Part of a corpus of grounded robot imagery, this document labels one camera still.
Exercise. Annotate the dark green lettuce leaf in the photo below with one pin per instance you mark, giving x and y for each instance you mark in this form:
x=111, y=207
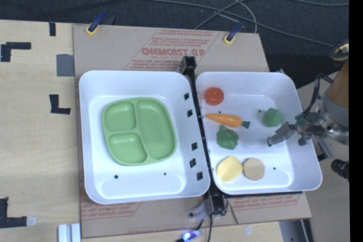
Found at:
x=227, y=138

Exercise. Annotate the green divided plate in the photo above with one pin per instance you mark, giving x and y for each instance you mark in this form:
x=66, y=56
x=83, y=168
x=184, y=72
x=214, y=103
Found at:
x=154, y=127

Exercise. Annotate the tan round biscuit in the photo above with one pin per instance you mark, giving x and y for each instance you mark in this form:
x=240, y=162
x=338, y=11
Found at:
x=254, y=169

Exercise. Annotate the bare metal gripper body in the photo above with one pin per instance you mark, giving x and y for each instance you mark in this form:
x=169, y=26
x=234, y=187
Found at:
x=314, y=127

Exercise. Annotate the yellow potato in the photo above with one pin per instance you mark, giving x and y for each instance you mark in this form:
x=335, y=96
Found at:
x=229, y=169

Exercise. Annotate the brown cardboard board red print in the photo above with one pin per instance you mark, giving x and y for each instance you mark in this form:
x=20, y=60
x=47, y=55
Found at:
x=113, y=48

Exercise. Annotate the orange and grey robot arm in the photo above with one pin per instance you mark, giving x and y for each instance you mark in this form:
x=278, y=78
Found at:
x=338, y=99

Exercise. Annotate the orange carrot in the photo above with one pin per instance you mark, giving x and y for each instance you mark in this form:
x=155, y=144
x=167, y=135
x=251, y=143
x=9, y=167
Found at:
x=225, y=119

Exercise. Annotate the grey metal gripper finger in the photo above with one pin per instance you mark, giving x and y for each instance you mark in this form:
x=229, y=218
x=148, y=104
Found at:
x=280, y=134
x=304, y=140

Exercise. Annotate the black cylinder on white bracket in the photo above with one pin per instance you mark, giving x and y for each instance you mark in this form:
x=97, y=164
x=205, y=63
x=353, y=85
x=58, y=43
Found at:
x=340, y=168

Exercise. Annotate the red tomato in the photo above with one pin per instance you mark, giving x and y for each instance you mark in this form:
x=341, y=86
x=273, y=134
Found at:
x=214, y=96

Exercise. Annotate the light green round vegetable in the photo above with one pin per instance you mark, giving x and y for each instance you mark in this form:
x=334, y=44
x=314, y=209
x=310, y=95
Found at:
x=272, y=118

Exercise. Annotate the white plastic tray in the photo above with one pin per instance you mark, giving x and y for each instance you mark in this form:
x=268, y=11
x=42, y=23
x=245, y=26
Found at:
x=283, y=161
x=141, y=184

